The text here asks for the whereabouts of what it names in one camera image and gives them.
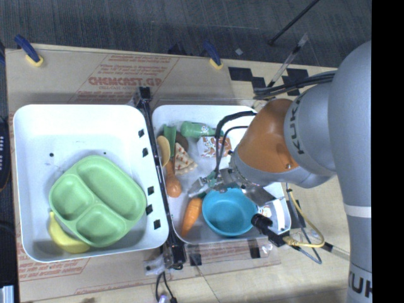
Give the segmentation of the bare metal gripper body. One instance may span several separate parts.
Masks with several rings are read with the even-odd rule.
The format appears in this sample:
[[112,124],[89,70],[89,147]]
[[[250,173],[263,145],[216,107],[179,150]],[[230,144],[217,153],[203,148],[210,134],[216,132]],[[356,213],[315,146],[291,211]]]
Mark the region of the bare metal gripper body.
[[238,187],[241,189],[246,189],[248,186],[248,181],[239,171],[231,168],[219,170],[218,183],[226,187]]

